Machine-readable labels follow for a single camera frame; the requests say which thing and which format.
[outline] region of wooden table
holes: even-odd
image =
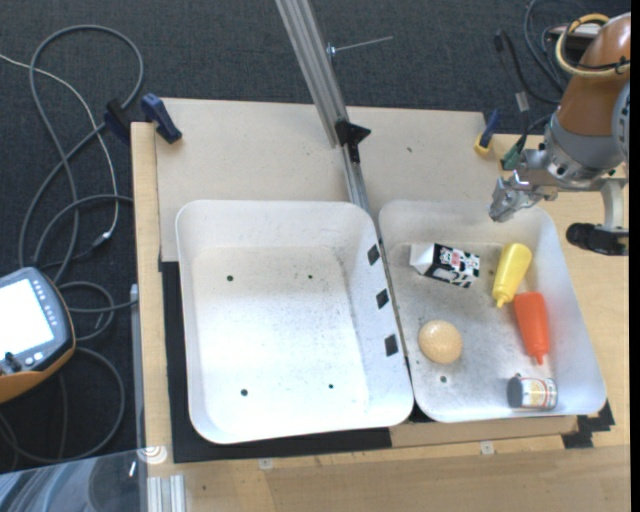
[[[184,140],[176,143],[182,146],[167,145],[155,134],[151,124],[134,123],[132,159],[144,428],[147,445],[167,446],[170,451],[163,291],[158,261],[159,256],[175,257],[172,253],[175,248],[170,240],[162,239],[161,217],[169,215],[164,229],[172,229],[173,213],[166,211],[176,208],[174,202],[187,201],[194,195],[208,197],[208,187],[215,189],[218,186],[207,183],[208,178],[202,174],[201,167],[211,165],[212,158],[226,160],[233,156],[224,154],[229,140],[244,137],[245,147],[263,148],[263,151],[271,144],[269,137],[280,140],[277,135],[265,134],[264,126],[260,126],[269,122],[270,116],[278,119],[279,108],[287,113],[295,112],[294,119],[282,121],[282,125],[293,123],[293,131],[309,144],[303,148],[293,144],[297,149],[286,144],[278,146],[276,151],[269,151],[266,160],[282,159],[282,172],[285,173],[289,172],[287,166],[295,168],[305,155],[322,155],[321,158],[328,159],[326,165],[338,166],[336,169],[340,163],[324,140],[313,106],[171,99],[165,103],[176,125],[185,134]],[[445,190],[443,187],[448,186],[446,176],[468,172],[469,166],[491,173],[489,177],[479,178],[478,183],[486,183],[487,179],[494,182],[499,174],[493,155],[482,158],[471,150],[475,135],[483,126],[480,114],[357,108],[350,109],[350,115],[353,122],[363,120],[369,123],[364,124],[368,127],[379,120],[379,126],[372,128],[374,133],[381,134],[380,137],[372,143],[365,141],[361,148],[365,178],[371,177],[372,186],[368,183],[367,188],[376,213],[388,199],[385,194],[397,197],[400,193],[393,186],[375,185],[375,180],[384,178],[381,174],[384,169],[378,170],[376,166],[388,166],[384,159],[390,152],[397,152],[398,158],[393,160],[400,169],[394,175],[396,181],[402,182],[405,179],[402,172],[411,166],[443,171],[442,178],[437,172],[430,175],[433,183],[412,187],[408,197],[403,197],[407,199],[441,195]],[[258,123],[257,136],[252,121]],[[417,123],[417,128],[403,126],[412,123]],[[246,133],[242,133],[243,126],[246,126]],[[220,138],[220,127],[224,128],[229,140],[216,140],[214,135]],[[277,134],[280,129],[281,126],[275,126],[272,133]],[[536,144],[536,139],[532,137],[530,143]],[[514,140],[511,136],[496,136],[495,154],[502,154]],[[174,162],[171,165],[182,162],[180,159],[185,154],[191,156],[184,161],[184,182],[175,192],[165,192],[169,199],[159,201],[159,189],[167,186],[162,184],[166,177],[159,178],[159,173],[166,172],[171,162]],[[250,154],[241,155],[228,165],[242,172],[251,158]],[[339,170],[336,170],[337,174],[332,172],[327,179],[335,186],[340,173]],[[198,176],[201,180],[198,186],[189,185],[189,180]],[[474,192],[465,187],[474,188],[474,179],[467,178],[468,183],[465,179],[454,180],[458,185],[453,196],[472,195]],[[250,188],[237,188],[231,193],[246,192],[250,196]],[[267,461],[167,464],[157,472],[161,475],[184,474],[188,510],[387,511],[424,510],[426,504],[434,510],[629,509],[629,260],[588,253],[564,241],[564,232],[571,223],[602,221],[602,201],[597,194],[561,194],[557,201],[542,207],[556,223],[615,419],[615,425],[609,431],[593,434],[594,448],[565,449],[562,434],[579,428],[574,416],[458,424],[406,423],[391,428],[393,448],[386,450]]]

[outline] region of tin can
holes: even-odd
[[[513,408],[553,409],[558,403],[558,387],[550,378],[516,375],[509,380],[507,400]]]

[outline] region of orange bottle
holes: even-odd
[[[549,323],[544,297],[539,292],[519,293],[513,299],[520,334],[527,354],[542,364],[549,352]]]

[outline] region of plastic tray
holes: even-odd
[[[213,201],[176,219],[189,413],[205,439],[391,426],[413,393],[371,218]]]
[[[534,207],[494,223],[484,203],[399,201],[387,204],[379,220],[414,395],[425,414],[458,422],[591,414],[602,408],[604,382],[546,212]],[[480,277],[470,288],[421,276],[409,265],[412,244],[434,242],[480,256]],[[547,304],[551,350],[541,366],[525,353],[512,304],[498,309],[491,297],[500,252],[509,242],[523,243],[533,252],[520,291],[539,291]],[[418,346],[420,327],[434,319],[447,320],[462,333],[462,356],[450,365],[432,362]],[[556,407],[510,408],[507,382],[517,373],[555,379]]]

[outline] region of screen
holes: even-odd
[[[53,339],[40,301],[28,279],[0,288],[0,359]]]

